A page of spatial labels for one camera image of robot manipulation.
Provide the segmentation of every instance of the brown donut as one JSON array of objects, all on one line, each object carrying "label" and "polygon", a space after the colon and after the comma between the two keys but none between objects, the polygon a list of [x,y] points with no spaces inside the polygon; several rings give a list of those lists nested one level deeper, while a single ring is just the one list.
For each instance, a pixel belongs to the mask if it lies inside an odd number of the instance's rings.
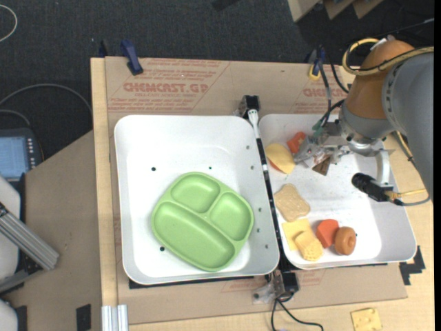
[{"label": "brown donut", "polygon": [[338,254],[350,255],[356,247],[356,231],[351,227],[341,227],[337,230],[334,246]]}]

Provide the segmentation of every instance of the green plate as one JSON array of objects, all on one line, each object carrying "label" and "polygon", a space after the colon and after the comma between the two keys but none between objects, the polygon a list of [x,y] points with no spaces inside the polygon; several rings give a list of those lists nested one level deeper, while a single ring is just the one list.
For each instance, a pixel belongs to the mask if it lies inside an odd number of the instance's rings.
[{"label": "green plate", "polygon": [[253,211],[237,192],[201,172],[180,176],[152,214],[155,237],[205,271],[226,268],[248,239]]}]

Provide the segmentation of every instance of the wooden table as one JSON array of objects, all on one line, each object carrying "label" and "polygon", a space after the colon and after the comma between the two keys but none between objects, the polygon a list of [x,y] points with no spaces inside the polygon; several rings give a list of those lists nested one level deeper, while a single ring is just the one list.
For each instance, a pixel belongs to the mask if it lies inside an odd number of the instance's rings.
[{"label": "wooden table", "polygon": [[[268,70],[280,67],[275,63],[261,63]],[[112,207],[111,167],[109,161],[110,142],[106,96],[106,67],[104,59],[91,60],[92,102],[94,109],[94,147],[96,160],[96,193],[99,220],[99,252],[101,265],[102,304],[119,304],[116,281],[116,261],[114,245],[114,222]],[[388,147],[398,144],[390,139]],[[418,173],[407,159],[397,150],[392,166],[400,191],[420,187]],[[433,204],[426,203],[409,207],[408,215],[413,226],[418,245],[421,248],[426,269],[422,274],[411,275],[411,285],[407,287],[408,298],[392,301],[335,305],[321,308],[294,310],[300,320],[321,323],[326,330],[352,330],[351,312],[364,308],[376,308],[382,321],[383,330],[434,330],[434,267],[433,267]],[[287,314],[276,312],[278,329],[314,330],[313,327],[296,324]],[[131,325],[130,330],[270,330],[270,313],[254,312],[223,317],[208,317],[182,321],[166,321],[143,325]]]}]

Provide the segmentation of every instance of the blue screen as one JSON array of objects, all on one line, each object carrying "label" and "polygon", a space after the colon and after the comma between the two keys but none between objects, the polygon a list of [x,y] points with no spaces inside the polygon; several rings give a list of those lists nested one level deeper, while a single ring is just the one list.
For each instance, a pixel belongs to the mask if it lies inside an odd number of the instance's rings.
[{"label": "blue screen", "polygon": [[0,174],[5,179],[19,179],[29,170],[24,137],[0,137]]}]

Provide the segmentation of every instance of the robotic arm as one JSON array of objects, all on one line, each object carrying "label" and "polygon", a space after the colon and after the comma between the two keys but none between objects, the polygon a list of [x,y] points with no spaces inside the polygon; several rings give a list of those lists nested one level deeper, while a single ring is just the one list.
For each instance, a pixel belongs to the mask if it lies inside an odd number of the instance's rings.
[{"label": "robotic arm", "polygon": [[[349,53],[363,43],[375,46],[360,69],[350,68]],[[398,131],[406,136],[413,162],[433,201],[433,58],[433,48],[414,49],[395,39],[365,39],[349,47],[342,64],[356,77],[338,121],[324,124],[304,141],[294,161],[323,150],[334,163],[347,152],[378,155],[374,149],[377,141]],[[360,186],[371,185],[365,179],[354,176],[353,183],[363,190]],[[373,185],[381,191],[382,183]]]}]

